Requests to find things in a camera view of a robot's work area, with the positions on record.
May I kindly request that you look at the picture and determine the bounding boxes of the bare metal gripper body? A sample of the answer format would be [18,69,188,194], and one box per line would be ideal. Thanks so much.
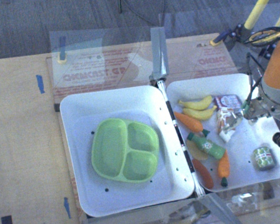
[241,93,280,129]

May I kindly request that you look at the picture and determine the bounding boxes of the dark red carton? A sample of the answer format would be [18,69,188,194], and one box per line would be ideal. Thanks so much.
[213,92,244,116]

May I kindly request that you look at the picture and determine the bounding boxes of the white and orange packet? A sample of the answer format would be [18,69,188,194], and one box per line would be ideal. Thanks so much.
[214,105,247,145]

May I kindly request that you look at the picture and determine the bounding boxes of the white plastic tray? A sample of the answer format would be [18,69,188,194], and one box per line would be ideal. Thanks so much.
[57,78,198,221]
[164,66,280,198]

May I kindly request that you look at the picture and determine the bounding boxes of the green can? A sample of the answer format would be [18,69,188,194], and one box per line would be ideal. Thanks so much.
[251,145,277,172]

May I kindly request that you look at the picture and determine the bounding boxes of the yellow banana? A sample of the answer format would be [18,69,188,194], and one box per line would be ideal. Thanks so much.
[181,103,220,125]
[177,94,216,114]

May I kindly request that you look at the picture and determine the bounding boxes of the green bottle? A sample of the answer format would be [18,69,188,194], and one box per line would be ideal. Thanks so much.
[186,127,228,165]

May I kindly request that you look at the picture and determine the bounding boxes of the orange carrot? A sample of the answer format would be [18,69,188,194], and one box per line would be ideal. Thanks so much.
[214,149,233,189]
[173,106,211,141]

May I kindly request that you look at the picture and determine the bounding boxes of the tan round biscuit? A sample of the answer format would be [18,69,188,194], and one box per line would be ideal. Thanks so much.
[185,136,210,163]

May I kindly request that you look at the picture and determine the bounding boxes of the orange sausage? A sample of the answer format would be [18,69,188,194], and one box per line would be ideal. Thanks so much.
[191,156,216,192]

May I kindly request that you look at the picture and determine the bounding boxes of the green divided plate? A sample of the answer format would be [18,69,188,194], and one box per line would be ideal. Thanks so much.
[85,111,165,190]

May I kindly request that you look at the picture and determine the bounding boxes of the brown cardboard board red print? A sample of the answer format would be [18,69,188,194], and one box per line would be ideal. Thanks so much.
[45,24,280,224]

